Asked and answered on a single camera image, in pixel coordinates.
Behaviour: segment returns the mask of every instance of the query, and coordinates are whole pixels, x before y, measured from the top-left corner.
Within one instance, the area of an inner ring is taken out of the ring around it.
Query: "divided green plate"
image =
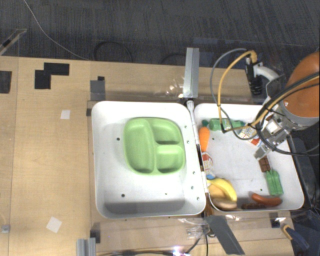
[[[131,170],[140,174],[167,174],[186,163],[179,127],[168,119],[139,117],[124,127],[124,156]]]

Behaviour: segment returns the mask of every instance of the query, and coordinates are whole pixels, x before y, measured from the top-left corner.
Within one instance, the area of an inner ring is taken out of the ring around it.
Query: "sausage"
[[[251,198],[259,204],[264,204],[265,206],[278,206],[282,203],[280,197],[264,197],[257,193],[253,193]]]

